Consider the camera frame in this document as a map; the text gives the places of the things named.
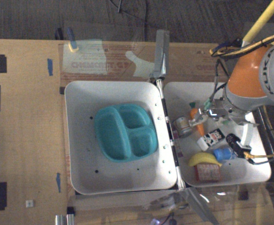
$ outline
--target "teal dish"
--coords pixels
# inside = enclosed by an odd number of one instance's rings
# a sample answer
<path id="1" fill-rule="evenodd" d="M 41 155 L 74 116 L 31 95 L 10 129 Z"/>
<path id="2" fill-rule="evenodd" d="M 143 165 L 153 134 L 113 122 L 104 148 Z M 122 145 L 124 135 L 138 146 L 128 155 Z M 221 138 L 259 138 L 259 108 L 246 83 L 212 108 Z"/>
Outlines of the teal dish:
<path id="1" fill-rule="evenodd" d="M 158 147 L 155 126 L 146 110 L 135 104 L 100 109 L 94 128 L 103 154 L 113 162 L 130 162 L 154 153 Z"/>

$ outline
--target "silver can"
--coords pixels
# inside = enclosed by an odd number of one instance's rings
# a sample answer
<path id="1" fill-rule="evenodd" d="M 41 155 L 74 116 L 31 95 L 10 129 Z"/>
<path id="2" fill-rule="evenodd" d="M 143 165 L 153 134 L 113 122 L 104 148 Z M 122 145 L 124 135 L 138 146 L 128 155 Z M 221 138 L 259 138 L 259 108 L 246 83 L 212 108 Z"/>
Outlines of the silver can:
<path id="1" fill-rule="evenodd" d="M 177 118 L 173 122 L 173 125 L 178 131 L 179 137 L 187 137 L 192 133 L 192 129 L 189 126 L 189 121 L 184 116 Z"/>

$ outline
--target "toy banana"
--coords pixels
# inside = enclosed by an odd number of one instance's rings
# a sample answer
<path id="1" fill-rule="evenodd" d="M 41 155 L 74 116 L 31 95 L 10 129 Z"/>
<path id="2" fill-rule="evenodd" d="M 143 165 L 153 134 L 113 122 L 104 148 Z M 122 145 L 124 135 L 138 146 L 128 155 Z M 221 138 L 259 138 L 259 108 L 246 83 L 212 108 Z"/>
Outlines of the toy banana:
<path id="1" fill-rule="evenodd" d="M 217 164 L 220 167 L 222 166 L 222 164 L 216 160 L 216 157 L 213 154 L 208 152 L 198 152 L 194 154 L 190 158 L 188 162 L 188 166 L 193 167 L 199 163 L 211 163 L 211 164 Z"/>

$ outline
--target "gray floor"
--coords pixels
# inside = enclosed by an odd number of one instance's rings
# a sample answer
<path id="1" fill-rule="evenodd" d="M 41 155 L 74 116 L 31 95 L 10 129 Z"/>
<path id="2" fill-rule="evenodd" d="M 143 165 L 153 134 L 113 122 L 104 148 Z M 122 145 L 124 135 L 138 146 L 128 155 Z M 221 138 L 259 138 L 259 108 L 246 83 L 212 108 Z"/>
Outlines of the gray floor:
<path id="1" fill-rule="evenodd" d="M 123 0 L 121 13 L 111 1 L 0 0 L 0 38 L 55 39 L 61 28 L 67 39 L 72 27 L 77 39 L 155 41 L 166 29 L 171 42 L 222 43 L 242 38 L 272 0 Z M 272 34 L 274 15 L 256 39 Z"/>

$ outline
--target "yellow tube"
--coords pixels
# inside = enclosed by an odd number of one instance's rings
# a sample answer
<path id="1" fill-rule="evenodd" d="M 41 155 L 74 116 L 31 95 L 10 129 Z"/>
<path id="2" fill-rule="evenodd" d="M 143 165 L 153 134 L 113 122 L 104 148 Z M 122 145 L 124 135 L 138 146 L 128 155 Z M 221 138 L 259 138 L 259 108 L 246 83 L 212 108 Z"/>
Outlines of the yellow tube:
<path id="1" fill-rule="evenodd" d="M 252 28 L 244 36 L 243 42 L 249 44 L 253 41 L 256 35 L 261 31 L 263 26 L 274 15 L 274 0 L 268 5 L 265 11 L 261 14 L 260 18 L 255 22 Z"/>

